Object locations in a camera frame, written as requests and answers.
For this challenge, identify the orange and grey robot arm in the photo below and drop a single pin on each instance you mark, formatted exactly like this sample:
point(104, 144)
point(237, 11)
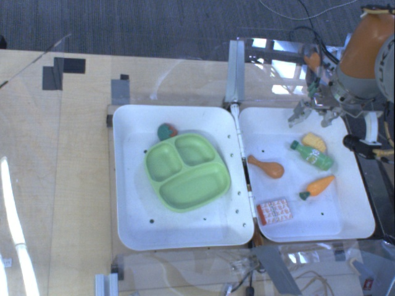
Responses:
point(364, 51)

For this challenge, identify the orange and white carton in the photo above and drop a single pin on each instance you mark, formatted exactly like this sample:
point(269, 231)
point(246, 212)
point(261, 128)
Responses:
point(275, 211)

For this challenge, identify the green divided plate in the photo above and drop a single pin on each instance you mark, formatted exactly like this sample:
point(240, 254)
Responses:
point(191, 187)

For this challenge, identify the black cylinder on white bracket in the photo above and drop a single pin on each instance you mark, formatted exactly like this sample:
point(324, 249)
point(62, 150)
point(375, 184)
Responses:
point(361, 143)

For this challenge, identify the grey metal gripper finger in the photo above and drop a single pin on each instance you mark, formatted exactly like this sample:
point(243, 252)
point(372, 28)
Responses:
point(297, 114)
point(329, 119)

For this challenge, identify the green plastic bottle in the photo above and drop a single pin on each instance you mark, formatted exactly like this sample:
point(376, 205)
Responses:
point(314, 156)

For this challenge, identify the white plastic tray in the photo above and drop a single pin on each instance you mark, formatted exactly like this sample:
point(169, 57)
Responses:
point(135, 220)
point(308, 220)

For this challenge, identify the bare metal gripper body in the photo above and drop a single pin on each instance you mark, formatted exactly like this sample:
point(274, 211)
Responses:
point(327, 100)

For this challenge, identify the orange carrot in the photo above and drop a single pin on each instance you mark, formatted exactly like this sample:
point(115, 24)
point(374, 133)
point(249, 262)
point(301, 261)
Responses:
point(319, 186)

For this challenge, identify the yellow corn cob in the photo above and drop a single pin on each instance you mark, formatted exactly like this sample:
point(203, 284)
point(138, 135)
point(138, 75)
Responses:
point(313, 141)

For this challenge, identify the thin black and white rod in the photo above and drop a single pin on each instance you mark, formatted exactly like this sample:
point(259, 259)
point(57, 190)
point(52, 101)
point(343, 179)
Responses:
point(240, 137)

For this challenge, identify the orange chicken drumstick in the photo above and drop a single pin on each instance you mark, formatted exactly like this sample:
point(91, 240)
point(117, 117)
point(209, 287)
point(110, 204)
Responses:
point(273, 168)

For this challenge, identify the red and green strawberry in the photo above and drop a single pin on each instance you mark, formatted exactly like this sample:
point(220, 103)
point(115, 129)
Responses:
point(164, 131)

